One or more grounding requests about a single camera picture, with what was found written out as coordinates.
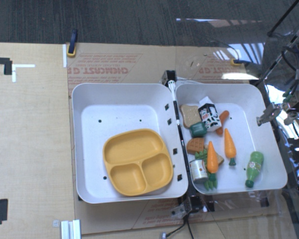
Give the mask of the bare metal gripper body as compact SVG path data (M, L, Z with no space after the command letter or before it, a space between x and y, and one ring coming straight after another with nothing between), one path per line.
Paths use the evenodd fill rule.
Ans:
M296 112L299 113L299 102L284 102L282 103L282 109L287 112Z

